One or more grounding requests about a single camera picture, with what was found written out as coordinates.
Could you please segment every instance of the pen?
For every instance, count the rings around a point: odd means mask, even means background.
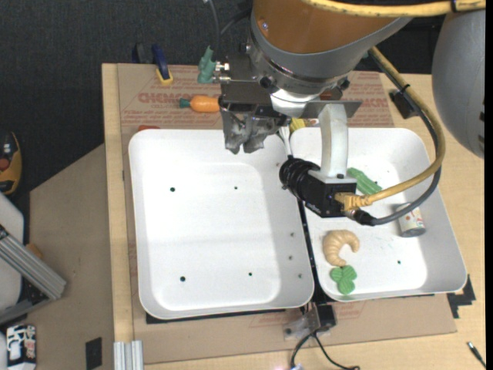
[[[469,346],[469,349],[471,349],[471,352],[475,355],[476,359],[479,360],[481,362],[481,364],[486,368],[486,363],[485,363],[485,361],[483,361],[483,358],[479,354],[478,349],[475,346],[473,346],[473,344],[471,342],[468,343],[468,346]]]

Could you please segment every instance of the yellow cable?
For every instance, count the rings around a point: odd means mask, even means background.
[[[407,86],[406,81],[404,81],[399,72],[376,47],[370,49],[369,52],[382,65],[382,67],[384,67],[384,71],[387,72],[395,80],[397,80],[400,88],[406,89],[405,92],[413,99],[416,105],[421,109],[423,114],[430,121],[431,126],[437,134],[438,146],[434,162],[425,171],[418,174],[416,177],[411,178],[410,180],[404,181],[403,183],[399,183],[397,185],[394,185],[393,187],[389,187],[371,195],[358,196],[354,193],[336,193],[335,198],[337,201],[344,205],[344,211],[354,210],[363,206],[369,206],[377,200],[393,196],[396,193],[400,193],[404,190],[409,189],[410,187],[413,187],[414,185],[418,185],[419,183],[426,180],[429,176],[436,173],[436,171],[440,168],[440,165],[445,156],[445,136],[438,119],[435,117],[432,111],[430,111],[421,97],[412,89],[412,87]]]
[[[334,0],[301,0],[324,11],[338,12],[353,16],[399,18],[428,17],[452,12],[451,2],[429,2],[418,5],[355,5]],[[456,0],[458,12],[486,8],[486,0]]]

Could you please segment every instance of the yellow and black power tool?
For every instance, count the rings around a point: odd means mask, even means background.
[[[15,134],[0,129],[0,192],[13,194],[21,180],[21,149]]]

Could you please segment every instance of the soda can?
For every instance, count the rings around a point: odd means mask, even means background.
[[[397,208],[397,211],[407,207],[410,203],[404,203]],[[399,226],[401,227],[402,237],[421,236],[425,231],[423,217],[419,207],[414,208],[405,215],[399,218]]]

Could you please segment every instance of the wooden table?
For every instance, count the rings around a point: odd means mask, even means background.
[[[427,101],[433,110],[431,77],[404,75],[404,78]],[[132,304],[129,281],[129,260],[126,239],[126,206],[122,181],[122,144],[119,120],[119,85],[116,64],[102,66],[103,103],[106,135],[106,167],[108,178],[109,227],[112,268],[113,320],[116,341],[134,340]],[[394,87],[382,76],[384,88]],[[419,119],[404,120],[392,109],[395,126],[415,131],[424,141],[433,159],[433,144]],[[371,369],[481,368],[466,345],[472,341],[486,359],[485,324],[485,165],[457,143],[445,130],[447,153],[443,163],[439,189],[452,227],[461,248],[476,301],[460,307],[456,320],[458,332],[422,338],[406,338],[330,347],[330,355],[341,364],[359,364]],[[288,369],[289,351],[238,355],[225,358],[147,365],[146,369]],[[306,370],[333,368],[318,348],[303,349],[297,362]]]

